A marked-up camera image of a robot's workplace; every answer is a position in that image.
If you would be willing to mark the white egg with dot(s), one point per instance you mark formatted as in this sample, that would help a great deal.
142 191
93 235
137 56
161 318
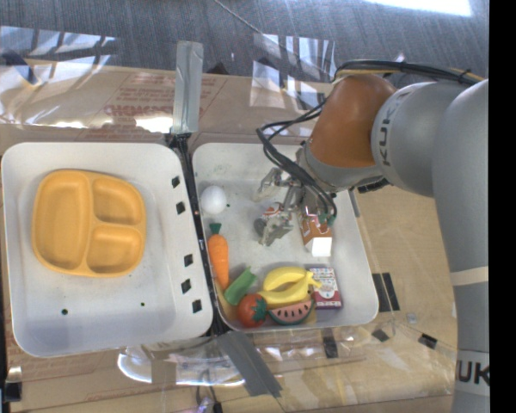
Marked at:
213 199

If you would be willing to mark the green celery stick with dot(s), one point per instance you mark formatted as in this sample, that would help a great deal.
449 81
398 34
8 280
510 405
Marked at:
240 285

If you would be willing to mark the orange carrot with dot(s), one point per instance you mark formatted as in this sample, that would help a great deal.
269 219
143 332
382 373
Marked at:
218 256

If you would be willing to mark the red and white can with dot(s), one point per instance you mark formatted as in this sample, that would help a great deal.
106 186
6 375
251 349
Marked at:
275 211

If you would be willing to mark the small colourful printed carton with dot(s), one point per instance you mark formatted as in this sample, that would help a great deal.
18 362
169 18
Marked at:
327 291

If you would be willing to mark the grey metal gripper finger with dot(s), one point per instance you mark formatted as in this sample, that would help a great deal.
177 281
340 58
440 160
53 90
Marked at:
275 230
270 184

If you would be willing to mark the brown cardboard board red print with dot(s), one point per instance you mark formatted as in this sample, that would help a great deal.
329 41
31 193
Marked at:
404 239

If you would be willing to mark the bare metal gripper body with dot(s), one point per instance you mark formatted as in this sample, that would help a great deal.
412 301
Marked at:
302 196

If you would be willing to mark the orange divided plate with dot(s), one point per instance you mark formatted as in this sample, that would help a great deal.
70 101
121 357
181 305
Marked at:
64 222

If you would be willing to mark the yellow banana bunch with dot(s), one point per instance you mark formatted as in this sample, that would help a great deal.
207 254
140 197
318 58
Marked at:
286 284

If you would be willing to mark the red watermelon slice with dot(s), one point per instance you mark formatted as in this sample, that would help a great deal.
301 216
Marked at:
290 314

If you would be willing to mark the orange and white carton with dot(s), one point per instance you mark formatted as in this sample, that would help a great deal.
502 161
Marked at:
318 239

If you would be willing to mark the white plastic tray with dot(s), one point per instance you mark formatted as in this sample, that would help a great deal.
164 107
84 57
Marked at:
241 174
103 312

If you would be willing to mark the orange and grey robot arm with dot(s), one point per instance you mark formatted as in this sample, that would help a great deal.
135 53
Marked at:
413 136

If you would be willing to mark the red tomato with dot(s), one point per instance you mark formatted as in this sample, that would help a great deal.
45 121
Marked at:
248 312

